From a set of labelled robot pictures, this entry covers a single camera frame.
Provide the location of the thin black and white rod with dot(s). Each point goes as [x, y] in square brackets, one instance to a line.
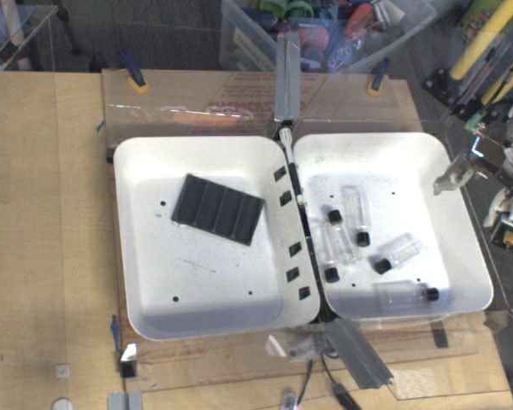
[294, 177]

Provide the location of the white plastic tray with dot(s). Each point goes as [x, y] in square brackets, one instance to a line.
[205, 280]
[410, 169]

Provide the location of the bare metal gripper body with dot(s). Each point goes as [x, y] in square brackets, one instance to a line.
[493, 156]

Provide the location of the small black and white box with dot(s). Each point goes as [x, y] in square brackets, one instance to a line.
[128, 361]

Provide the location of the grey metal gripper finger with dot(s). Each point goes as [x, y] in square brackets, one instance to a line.
[451, 177]

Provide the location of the black ribbed rectangular rack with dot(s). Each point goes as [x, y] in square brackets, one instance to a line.
[218, 209]

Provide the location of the clear plastic bottle black cap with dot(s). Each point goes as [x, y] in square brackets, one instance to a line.
[383, 266]
[334, 216]
[431, 294]
[355, 212]
[331, 274]

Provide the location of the clear plastic storage bin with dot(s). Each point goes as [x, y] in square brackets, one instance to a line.
[282, 45]

